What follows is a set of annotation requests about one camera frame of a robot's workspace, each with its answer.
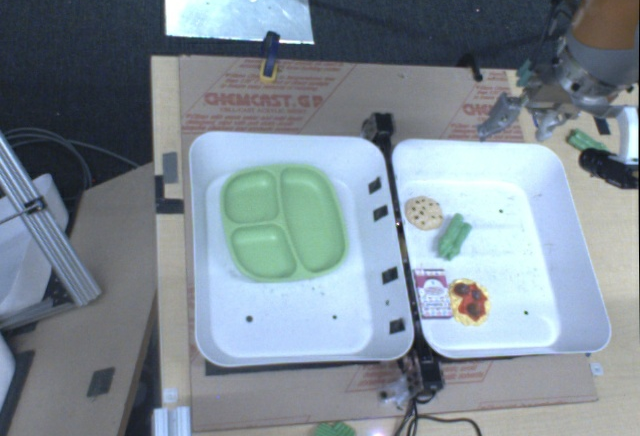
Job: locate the green toy beans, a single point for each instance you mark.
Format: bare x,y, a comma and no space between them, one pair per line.
585,140
454,236

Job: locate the brown cardboard board red print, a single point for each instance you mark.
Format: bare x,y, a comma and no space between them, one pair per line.
320,94

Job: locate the green ridged toy vegetable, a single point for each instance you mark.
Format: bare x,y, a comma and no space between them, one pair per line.
334,429

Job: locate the black cylinder on white bracket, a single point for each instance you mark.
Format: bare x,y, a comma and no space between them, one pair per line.
612,159

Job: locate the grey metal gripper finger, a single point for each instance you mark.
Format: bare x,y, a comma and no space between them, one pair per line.
547,124
497,119

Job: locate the white plastic tray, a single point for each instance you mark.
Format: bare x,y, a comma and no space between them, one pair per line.
505,249
290,249

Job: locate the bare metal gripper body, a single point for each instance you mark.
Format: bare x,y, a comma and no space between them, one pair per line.
567,91

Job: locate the tan chocolate chip biscuit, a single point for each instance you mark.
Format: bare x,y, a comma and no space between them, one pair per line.
423,213

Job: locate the green divided plate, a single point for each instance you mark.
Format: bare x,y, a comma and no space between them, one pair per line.
284,223

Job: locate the red and white carton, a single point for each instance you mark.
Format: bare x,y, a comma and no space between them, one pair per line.
432,293

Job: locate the thin black rod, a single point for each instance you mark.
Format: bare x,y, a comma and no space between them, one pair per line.
400,234

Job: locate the yellow pasta with red sauce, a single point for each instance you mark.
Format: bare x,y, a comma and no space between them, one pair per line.
469,302

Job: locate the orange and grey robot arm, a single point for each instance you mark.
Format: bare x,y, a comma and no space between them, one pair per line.
602,9

